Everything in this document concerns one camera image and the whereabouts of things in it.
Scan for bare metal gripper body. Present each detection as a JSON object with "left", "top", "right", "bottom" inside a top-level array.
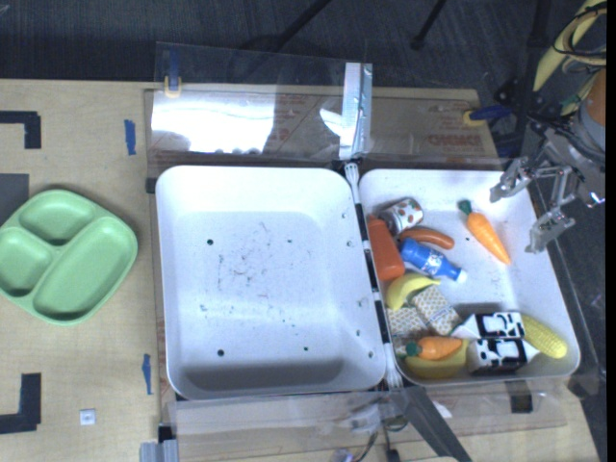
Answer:
[{"left": 526, "top": 117, "right": 607, "bottom": 210}]

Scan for large orange carrot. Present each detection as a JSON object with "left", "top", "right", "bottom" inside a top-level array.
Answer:
[{"left": 456, "top": 199, "right": 513, "bottom": 267}]

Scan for white plastic tray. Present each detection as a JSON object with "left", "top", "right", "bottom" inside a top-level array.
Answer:
[
  {"left": 154, "top": 164, "right": 389, "bottom": 401},
  {"left": 358, "top": 167, "right": 582, "bottom": 388}
]

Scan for orange-brown sausage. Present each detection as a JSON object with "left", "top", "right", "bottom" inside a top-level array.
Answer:
[{"left": 398, "top": 226, "right": 456, "bottom": 251}]

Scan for white can with red spots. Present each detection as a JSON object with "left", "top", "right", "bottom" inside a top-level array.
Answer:
[{"left": 379, "top": 196, "right": 425, "bottom": 236}]

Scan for blue bottle with white cap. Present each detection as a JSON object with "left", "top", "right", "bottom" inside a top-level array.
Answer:
[{"left": 398, "top": 237, "right": 469, "bottom": 285}]

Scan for yellow corn cob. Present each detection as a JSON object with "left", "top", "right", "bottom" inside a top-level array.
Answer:
[{"left": 521, "top": 313, "right": 570, "bottom": 361}]

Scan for black and white milk carton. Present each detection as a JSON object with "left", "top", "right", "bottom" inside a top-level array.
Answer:
[
  {"left": 450, "top": 310, "right": 527, "bottom": 342},
  {"left": 465, "top": 337, "right": 542, "bottom": 376}
]

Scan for tan patterned packet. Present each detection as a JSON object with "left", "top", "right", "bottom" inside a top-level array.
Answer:
[
  {"left": 387, "top": 305, "right": 430, "bottom": 345},
  {"left": 411, "top": 285, "right": 464, "bottom": 337}
]

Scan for orange bottle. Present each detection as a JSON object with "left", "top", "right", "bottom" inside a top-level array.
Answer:
[{"left": 367, "top": 215, "right": 407, "bottom": 283}]

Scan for small orange carrot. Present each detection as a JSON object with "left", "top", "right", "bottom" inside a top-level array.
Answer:
[{"left": 404, "top": 335, "right": 464, "bottom": 362}]

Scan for green divided plate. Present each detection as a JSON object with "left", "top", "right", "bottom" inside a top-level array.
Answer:
[{"left": 0, "top": 189, "right": 140, "bottom": 327}]

